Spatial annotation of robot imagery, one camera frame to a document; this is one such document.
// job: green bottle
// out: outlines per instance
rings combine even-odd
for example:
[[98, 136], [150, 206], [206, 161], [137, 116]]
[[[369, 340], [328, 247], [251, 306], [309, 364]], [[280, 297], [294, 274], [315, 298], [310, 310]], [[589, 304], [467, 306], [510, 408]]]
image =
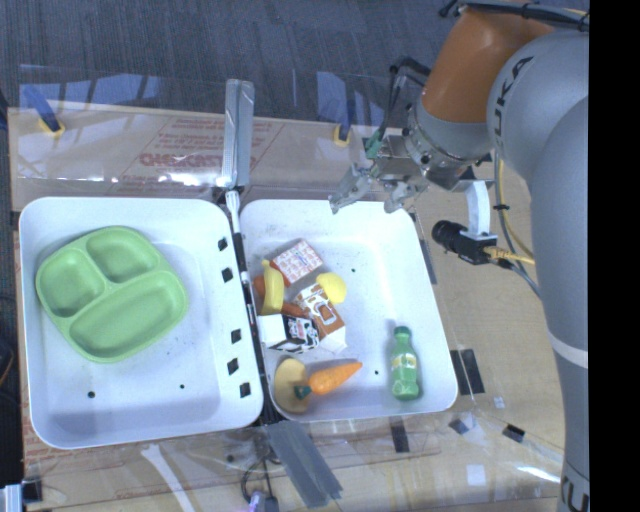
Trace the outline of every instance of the green bottle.
[[398, 400], [413, 400], [418, 397], [418, 357], [411, 345], [411, 331], [399, 326], [393, 330], [395, 346], [391, 352], [391, 392]]

